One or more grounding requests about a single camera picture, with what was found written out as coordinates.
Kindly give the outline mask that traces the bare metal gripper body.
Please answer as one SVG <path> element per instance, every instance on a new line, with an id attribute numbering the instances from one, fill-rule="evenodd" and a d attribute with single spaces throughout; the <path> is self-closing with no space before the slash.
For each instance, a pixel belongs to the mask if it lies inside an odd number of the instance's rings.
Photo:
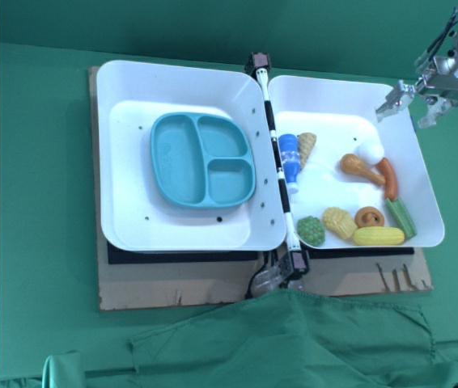
<path id="1" fill-rule="evenodd" d="M 415 62 L 420 75 L 415 91 L 425 97 L 458 100 L 458 48 L 444 57 L 423 53 Z"/>

